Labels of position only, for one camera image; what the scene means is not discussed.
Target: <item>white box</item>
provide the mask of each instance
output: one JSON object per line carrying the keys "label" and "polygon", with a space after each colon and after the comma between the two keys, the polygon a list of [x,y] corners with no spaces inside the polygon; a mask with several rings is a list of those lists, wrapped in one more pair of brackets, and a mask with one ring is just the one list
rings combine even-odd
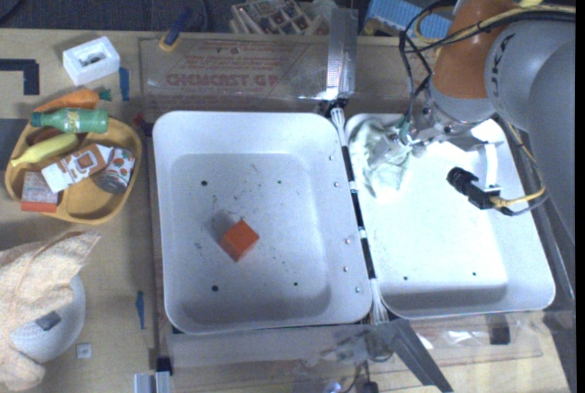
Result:
{"label": "white box", "polygon": [[120,55],[107,37],[96,38],[63,52],[63,67],[76,86],[120,69]]}

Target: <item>wooden table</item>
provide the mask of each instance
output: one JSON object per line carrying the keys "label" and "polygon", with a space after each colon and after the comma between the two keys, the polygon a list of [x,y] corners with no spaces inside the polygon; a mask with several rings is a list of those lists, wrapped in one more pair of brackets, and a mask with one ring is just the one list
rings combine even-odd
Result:
{"label": "wooden table", "polygon": [[[1,58],[33,58],[40,65],[40,95],[25,96],[21,72],[0,71],[0,118],[27,119],[32,109],[57,93],[71,90],[73,83],[61,65],[63,50],[75,47],[97,37],[107,36],[130,71],[130,100],[122,101],[118,75],[111,75],[89,85],[91,88],[111,89],[114,101],[107,105],[110,114],[130,123],[143,109],[140,82],[139,39],[159,37],[153,33],[95,32],[70,30],[0,30]],[[188,35],[193,38],[239,38],[250,36]],[[377,69],[372,78],[391,78],[394,92],[404,100],[402,68],[394,53],[385,59],[372,47],[382,45],[384,50],[392,42],[360,40],[362,58],[368,53],[377,58]],[[367,60],[362,70],[366,72]],[[63,356],[47,364],[44,382],[36,393],[84,393],[133,391],[133,375],[148,372],[154,366],[158,349],[155,320],[155,283],[153,260],[153,233],[149,201],[149,174],[147,161],[139,171],[128,202],[111,221],[99,226],[102,239],[80,272],[87,293],[87,317],[77,343],[91,343],[92,357],[77,359],[75,345]],[[45,216],[21,212],[4,188],[0,190],[0,250],[34,240],[55,238],[70,229],[87,227],[73,225]],[[135,309],[138,291],[144,293],[145,329],[141,330]],[[467,366],[447,366],[443,373],[455,391],[482,392],[567,392],[567,382],[558,361],[552,338],[546,329],[534,331],[542,356],[503,362],[476,363]],[[381,391],[398,385],[416,385],[408,372],[374,376]],[[292,391],[283,385],[266,388],[241,388],[238,391]],[[417,391],[437,391],[421,388]]]}

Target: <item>orange carrot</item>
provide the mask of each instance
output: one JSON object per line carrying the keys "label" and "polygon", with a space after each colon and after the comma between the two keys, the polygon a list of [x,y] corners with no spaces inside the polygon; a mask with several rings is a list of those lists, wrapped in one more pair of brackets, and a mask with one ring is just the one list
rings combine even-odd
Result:
{"label": "orange carrot", "polygon": [[65,107],[77,108],[77,109],[95,109],[98,105],[98,101],[111,101],[110,90],[104,90],[100,93],[95,90],[88,90],[82,88],[69,92],[61,97],[57,97],[53,101],[49,101],[35,109],[35,112],[46,112],[55,111],[58,109],[64,109]]}

